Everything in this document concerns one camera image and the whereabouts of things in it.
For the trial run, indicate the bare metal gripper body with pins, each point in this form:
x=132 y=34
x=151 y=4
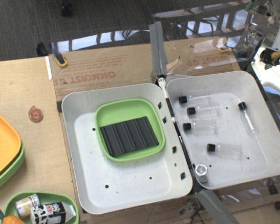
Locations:
x=270 y=16

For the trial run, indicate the thin black and white rod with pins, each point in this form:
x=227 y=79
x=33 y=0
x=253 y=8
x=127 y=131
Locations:
x=171 y=109

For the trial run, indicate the brown cardboard board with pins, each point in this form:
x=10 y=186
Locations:
x=123 y=64

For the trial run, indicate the white plastic tray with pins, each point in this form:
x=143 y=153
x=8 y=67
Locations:
x=129 y=183
x=241 y=169

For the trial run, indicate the small silver can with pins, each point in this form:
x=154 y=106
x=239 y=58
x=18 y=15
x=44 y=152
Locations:
x=201 y=171

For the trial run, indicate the black ribbed slab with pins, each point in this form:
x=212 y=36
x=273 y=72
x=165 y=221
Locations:
x=129 y=136

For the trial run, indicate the black and white milk carton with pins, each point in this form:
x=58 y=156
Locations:
x=48 y=215

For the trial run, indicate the small red and white can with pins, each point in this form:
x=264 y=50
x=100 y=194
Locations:
x=26 y=205

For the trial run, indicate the black cylinder on white bracket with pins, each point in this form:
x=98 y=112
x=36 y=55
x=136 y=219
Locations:
x=267 y=55

